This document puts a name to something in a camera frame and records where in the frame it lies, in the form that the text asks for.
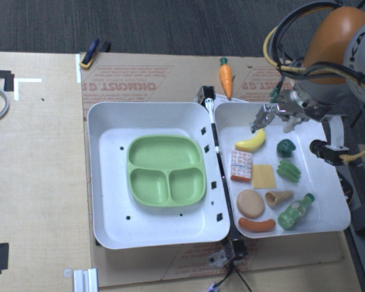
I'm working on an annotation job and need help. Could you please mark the orange and white carton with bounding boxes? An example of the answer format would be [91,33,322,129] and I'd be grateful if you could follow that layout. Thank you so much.
[229,149,253,183]

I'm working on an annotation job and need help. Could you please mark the green divided plate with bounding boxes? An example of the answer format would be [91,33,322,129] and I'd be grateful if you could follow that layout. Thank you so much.
[126,134,207,208]

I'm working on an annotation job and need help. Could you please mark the black cylinder on white bracket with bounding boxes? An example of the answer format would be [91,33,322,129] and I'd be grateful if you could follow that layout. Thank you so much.
[309,116,350,167]

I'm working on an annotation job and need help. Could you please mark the brown cardboard board, red print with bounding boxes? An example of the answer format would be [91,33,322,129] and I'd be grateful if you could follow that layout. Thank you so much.
[80,52,345,289]

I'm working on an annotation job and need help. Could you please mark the yellow banana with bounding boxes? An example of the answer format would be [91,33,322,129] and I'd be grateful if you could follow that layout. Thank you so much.
[234,128,267,153]

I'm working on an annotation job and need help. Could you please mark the orange carrot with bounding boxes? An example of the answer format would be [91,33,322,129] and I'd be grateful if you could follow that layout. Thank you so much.
[218,57,236,101]

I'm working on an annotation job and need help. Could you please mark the green plastic bottle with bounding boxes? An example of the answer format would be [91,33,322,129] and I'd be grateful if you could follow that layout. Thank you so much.
[277,192,316,231]

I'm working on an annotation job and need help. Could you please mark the tan round bun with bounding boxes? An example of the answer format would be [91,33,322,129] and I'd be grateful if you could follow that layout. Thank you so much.
[235,189,266,220]

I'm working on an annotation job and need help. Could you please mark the thin black and white rod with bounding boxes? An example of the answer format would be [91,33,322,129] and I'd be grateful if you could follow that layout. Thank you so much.
[205,98,235,243]

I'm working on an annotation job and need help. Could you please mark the tan ice cream cone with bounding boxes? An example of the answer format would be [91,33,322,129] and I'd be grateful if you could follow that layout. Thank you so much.
[264,190,294,209]

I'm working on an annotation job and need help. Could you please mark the green broccoli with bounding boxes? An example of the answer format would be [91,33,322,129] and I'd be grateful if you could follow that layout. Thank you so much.
[276,138,297,159]

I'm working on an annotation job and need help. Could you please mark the white plastic tray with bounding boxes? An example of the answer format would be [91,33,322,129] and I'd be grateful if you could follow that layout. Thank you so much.
[87,102,231,251]
[214,102,352,240]

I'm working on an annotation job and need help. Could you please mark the yellow cheese slice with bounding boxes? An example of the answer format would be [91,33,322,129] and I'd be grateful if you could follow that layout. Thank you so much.
[251,164,277,190]

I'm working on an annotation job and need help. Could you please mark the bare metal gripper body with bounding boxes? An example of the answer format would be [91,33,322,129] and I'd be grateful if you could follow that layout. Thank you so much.
[275,89,311,123]

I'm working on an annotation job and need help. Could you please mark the green pea pods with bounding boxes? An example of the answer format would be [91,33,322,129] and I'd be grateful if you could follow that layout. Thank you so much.
[276,159,302,184]

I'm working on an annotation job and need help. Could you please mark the orange sausage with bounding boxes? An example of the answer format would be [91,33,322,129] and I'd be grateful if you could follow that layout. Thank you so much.
[237,217,277,234]

